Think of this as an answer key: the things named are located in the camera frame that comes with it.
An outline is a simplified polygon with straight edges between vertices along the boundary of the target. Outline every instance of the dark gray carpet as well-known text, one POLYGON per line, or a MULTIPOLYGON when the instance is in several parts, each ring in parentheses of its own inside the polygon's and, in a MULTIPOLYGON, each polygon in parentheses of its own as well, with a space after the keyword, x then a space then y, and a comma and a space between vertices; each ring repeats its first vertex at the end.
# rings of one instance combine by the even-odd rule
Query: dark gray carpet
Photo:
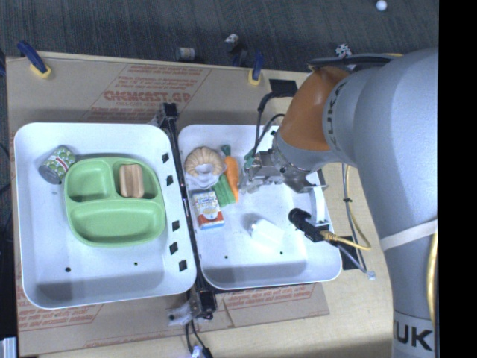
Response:
MULTIPOLYGON (((42 51, 173 61, 181 46, 204 63, 231 65, 224 40, 235 33, 249 49, 248 66, 259 49, 266 69, 306 71, 307 60, 332 57, 341 43, 355 54, 438 45, 439 0, 386 1, 379 12, 376 0, 0 0, 0 48, 18 56, 16 44, 26 40, 42 51)), ((0 78, 0 142, 8 148, 8 141, 0 78)), ((0 152, 0 188, 8 176, 0 152)), ((0 205, 3 229, 9 192, 0 205)))

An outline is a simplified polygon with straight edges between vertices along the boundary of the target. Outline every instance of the green divided tray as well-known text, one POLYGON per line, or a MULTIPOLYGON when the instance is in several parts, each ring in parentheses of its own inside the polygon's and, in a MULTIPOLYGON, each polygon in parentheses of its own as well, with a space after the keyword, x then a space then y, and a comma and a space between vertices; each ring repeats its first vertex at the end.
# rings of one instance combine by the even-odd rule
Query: green divided tray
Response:
POLYGON ((151 241, 165 228, 165 207, 156 173, 131 158, 85 159, 71 166, 65 178, 68 221, 73 234, 87 245, 122 247, 151 241), (142 167, 144 196, 120 195, 119 168, 142 167))

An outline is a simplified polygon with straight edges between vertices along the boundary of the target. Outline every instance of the white tape band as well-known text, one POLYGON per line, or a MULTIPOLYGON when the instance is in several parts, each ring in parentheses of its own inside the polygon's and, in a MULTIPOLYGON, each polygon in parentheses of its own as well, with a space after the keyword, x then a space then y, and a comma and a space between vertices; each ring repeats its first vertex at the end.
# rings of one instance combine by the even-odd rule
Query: white tape band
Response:
POLYGON ((408 242, 413 242, 414 240, 422 239, 423 237, 436 233, 438 228, 437 222, 438 219, 435 219, 379 240, 382 251, 384 252, 390 248, 399 247, 400 245, 404 245, 408 242))

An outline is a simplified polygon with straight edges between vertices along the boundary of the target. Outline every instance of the white plastic tray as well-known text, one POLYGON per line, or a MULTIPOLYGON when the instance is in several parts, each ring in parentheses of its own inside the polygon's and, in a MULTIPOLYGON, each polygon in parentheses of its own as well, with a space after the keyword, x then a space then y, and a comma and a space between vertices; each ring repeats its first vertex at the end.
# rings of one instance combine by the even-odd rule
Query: white plastic tray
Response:
MULTIPOLYGON (((255 126, 248 125, 190 125, 179 134, 182 164, 197 147, 218 150, 223 144, 232 146, 232 156, 243 165, 243 156, 252 148, 255 126)), ((267 134, 259 151, 271 147, 267 134)), ((189 192, 197 186, 186 181, 189 192)), ((324 199, 319 211, 329 220, 324 199)), ((313 283, 336 278, 341 272, 339 250, 326 242, 313 243, 303 232, 295 230, 288 213, 295 207, 311 212, 308 194, 298 195, 285 184, 262 186, 253 194, 241 195, 237 204, 222 208, 225 225, 201 230, 195 216, 195 234, 203 276, 215 288, 223 290, 313 283), (273 242, 273 231, 261 229, 265 237, 254 238, 247 229, 251 222, 264 219, 279 230, 273 242)))
POLYGON ((23 289, 33 304, 52 309, 173 295, 194 284, 197 270, 177 173, 162 130, 151 125, 32 123, 19 129, 14 142, 23 289), (38 173, 59 145, 79 157, 122 155, 147 163, 164 197, 164 232, 130 247, 80 242, 69 229, 63 185, 50 184, 38 173), (178 229, 173 230, 173 222, 178 229), (177 251, 172 254, 174 243, 177 251))

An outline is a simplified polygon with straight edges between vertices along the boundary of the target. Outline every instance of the carrot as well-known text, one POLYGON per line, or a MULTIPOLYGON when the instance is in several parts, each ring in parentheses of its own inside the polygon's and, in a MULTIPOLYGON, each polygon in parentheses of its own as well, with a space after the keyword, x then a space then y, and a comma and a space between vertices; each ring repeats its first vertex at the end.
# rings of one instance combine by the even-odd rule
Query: carrot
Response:
POLYGON ((236 158, 230 156, 230 145, 222 145, 221 150, 225 154, 224 163, 227 166, 224 174, 237 203, 239 202, 239 163, 236 158))

